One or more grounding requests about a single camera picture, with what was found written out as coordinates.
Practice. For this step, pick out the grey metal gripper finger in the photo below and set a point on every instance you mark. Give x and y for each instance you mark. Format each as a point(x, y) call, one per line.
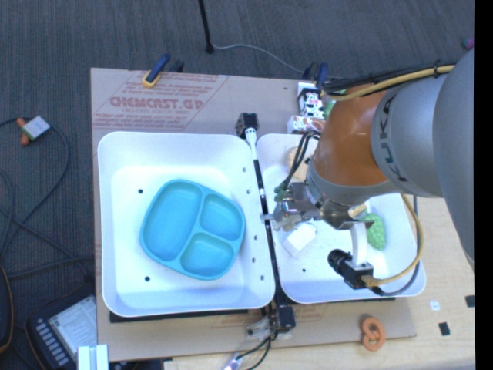
point(288, 224)
point(268, 217)

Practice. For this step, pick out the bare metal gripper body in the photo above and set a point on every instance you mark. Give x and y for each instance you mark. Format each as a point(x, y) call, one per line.
point(298, 200)

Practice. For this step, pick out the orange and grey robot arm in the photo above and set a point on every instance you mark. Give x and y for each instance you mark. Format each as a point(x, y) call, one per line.
point(408, 137)

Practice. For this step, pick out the thin black and white rod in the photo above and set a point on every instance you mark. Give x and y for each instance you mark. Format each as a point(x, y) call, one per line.
point(265, 206)

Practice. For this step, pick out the white box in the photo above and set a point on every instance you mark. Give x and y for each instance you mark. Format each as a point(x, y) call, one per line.
point(299, 239)

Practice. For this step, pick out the beige bread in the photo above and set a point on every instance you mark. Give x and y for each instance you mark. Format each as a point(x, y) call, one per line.
point(294, 160)

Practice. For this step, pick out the beige biscuit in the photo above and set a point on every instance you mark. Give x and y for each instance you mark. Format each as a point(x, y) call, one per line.
point(357, 209)

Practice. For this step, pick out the white plastic tray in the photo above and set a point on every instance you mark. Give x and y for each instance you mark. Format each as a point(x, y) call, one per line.
point(127, 160)
point(319, 280)

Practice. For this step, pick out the brown and white carton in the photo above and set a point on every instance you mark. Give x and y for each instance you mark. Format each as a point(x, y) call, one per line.
point(304, 124)

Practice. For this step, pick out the blue divided plate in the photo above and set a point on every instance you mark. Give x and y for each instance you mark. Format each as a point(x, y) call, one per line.
point(181, 222)

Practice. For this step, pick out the cow print carton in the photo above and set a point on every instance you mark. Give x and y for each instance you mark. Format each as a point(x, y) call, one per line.
point(311, 101)

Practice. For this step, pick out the orange pretzel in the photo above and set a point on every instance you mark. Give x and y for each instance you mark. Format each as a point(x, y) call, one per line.
point(373, 333)

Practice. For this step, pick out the brown cardboard board red print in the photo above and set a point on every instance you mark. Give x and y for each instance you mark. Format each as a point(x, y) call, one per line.
point(161, 102)

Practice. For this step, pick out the purple and green toy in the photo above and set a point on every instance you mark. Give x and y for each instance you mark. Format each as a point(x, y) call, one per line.
point(468, 43)

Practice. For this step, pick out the orange sausage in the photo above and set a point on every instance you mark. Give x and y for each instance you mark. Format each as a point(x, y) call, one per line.
point(24, 139)

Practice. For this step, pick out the black cylinder on white bracket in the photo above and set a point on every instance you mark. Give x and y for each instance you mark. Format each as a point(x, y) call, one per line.
point(352, 268)

